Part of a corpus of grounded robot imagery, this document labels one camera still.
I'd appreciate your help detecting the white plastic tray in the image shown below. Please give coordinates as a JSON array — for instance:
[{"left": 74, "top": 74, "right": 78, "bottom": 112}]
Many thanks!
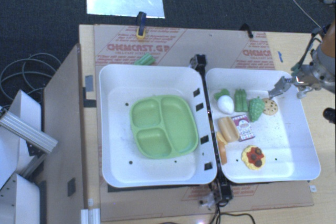
[
  {"left": 205, "top": 68, "right": 322, "bottom": 184},
  {"left": 98, "top": 63, "right": 218, "bottom": 188}
]

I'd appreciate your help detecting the toy spaghetti with meatballs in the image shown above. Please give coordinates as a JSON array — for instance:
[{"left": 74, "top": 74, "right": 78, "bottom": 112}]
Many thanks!
[{"left": 241, "top": 145, "right": 266, "bottom": 171}]

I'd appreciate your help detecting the green toy asparagus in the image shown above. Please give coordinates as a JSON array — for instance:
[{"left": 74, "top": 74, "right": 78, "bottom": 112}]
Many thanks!
[{"left": 234, "top": 89, "right": 249, "bottom": 113}]

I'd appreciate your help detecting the brown cardboard board, red print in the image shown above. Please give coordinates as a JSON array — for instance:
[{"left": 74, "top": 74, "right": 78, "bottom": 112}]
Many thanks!
[{"left": 93, "top": 24, "right": 315, "bottom": 222}]

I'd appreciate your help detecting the white radish with green leaves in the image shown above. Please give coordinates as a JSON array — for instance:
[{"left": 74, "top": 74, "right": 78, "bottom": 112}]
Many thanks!
[{"left": 213, "top": 88, "right": 235, "bottom": 115}]

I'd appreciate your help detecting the green toy bean bundle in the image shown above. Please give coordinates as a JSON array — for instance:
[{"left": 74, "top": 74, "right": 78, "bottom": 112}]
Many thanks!
[{"left": 133, "top": 52, "right": 156, "bottom": 66}]

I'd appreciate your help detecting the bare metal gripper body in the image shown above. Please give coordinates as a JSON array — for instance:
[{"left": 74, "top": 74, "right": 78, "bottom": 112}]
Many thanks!
[{"left": 290, "top": 64, "right": 329, "bottom": 99}]

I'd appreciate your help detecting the pink and white carton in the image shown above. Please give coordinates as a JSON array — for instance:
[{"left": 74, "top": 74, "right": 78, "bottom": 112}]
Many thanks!
[{"left": 230, "top": 114, "right": 256, "bottom": 142}]

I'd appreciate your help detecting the chocolate chip biscuit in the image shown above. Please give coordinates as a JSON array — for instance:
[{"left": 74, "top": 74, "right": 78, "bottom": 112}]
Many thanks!
[{"left": 261, "top": 98, "right": 279, "bottom": 116}]

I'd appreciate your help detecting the green divided plate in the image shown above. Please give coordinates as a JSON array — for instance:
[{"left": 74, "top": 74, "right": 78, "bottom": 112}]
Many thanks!
[{"left": 129, "top": 94, "right": 200, "bottom": 160}]

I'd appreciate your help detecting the thin black rod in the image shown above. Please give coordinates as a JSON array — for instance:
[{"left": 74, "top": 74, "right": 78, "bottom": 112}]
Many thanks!
[{"left": 197, "top": 65, "right": 227, "bottom": 187}]

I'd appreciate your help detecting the toy hot dog bun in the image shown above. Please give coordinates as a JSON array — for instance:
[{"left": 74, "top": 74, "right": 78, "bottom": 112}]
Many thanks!
[{"left": 217, "top": 116, "right": 240, "bottom": 143}]

